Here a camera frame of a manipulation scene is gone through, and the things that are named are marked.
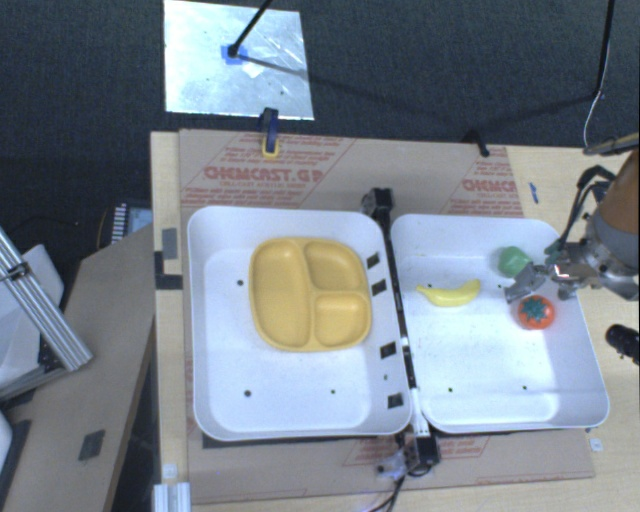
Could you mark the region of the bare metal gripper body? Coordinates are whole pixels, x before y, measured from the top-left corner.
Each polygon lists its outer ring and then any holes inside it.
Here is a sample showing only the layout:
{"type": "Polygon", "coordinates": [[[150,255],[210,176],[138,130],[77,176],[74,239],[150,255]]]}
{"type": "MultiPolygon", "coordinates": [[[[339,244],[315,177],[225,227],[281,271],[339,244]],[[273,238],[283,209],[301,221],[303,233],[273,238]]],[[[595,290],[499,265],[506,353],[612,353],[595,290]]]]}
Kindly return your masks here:
{"type": "Polygon", "coordinates": [[[581,285],[580,289],[606,289],[626,301],[639,300],[639,285],[635,280],[638,271],[616,258],[600,261],[591,256],[569,254],[554,261],[549,257],[546,264],[549,276],[556,284],[576,282],[581,285]]]}

